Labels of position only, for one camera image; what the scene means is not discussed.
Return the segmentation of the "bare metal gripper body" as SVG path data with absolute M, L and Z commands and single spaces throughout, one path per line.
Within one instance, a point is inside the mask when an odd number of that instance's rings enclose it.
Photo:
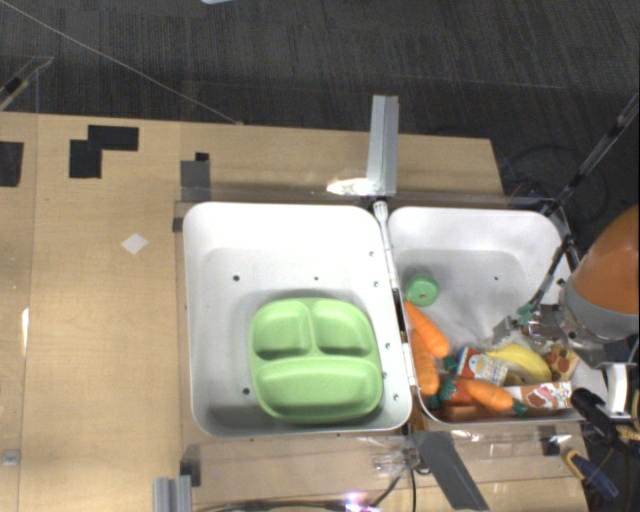
M 581 324 L 567 306 L 543 304 L 534 323 L 552 329 L 553 340 L 567 345 L 593 369 L 626 362 L 626 338 L 607 339 L 597 336 Z

